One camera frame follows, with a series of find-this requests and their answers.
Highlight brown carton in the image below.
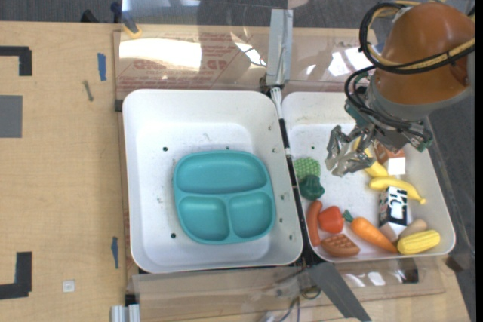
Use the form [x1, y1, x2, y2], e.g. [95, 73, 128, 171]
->
[373, 142, 407, 165]

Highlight white plastic tray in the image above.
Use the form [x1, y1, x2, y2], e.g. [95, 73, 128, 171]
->
[121, 88, 304, 274]
[281, 91, 457, 264]

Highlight brown waffle biscuit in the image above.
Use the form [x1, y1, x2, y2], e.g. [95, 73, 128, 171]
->
[320, 233, 361, 259]

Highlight yellow banana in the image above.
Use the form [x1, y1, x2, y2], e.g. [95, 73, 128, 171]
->
[368, 176, 427, 206]
[352, 137, 390, 179]

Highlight dark green broccoli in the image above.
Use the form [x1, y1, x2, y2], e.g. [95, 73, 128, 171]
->
[298, 173, 326, 201]

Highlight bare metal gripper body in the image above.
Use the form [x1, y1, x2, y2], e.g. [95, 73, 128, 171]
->
[349, 109, 434, 154]

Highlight red bell pepper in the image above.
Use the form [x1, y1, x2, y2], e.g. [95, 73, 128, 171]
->
[317, 205, 346, 235]

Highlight white cube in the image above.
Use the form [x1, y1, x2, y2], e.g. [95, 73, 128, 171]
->
[386, 157, 407, 176]

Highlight yellow corn cob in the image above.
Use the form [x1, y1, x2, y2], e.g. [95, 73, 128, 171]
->
[396, 229, 442, 256]

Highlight beige mushroom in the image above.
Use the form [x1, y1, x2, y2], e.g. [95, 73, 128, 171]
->
[397, 218, 429, 241]

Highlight brown cardboard board, red print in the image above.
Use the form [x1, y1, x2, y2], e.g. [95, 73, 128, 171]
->
[112, 24, 447, 299]

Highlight black and white milk carton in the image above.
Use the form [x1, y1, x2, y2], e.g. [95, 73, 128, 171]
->
[377, 185, 414, 243]

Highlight orange sausage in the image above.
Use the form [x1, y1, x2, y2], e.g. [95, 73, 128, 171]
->
[305, 199, 324, 247]

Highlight light green grapes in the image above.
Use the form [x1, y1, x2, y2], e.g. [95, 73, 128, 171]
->
[293, 156, 322, 182]

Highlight teal divided plate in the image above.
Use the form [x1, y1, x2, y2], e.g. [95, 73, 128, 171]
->
[172, 149, 278, 246]

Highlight orange carrot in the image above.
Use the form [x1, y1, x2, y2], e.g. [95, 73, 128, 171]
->
[341, 209, 399, 254]

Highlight thin black and white rod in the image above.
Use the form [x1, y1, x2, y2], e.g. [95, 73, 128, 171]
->
[269, 85, 307, 261]

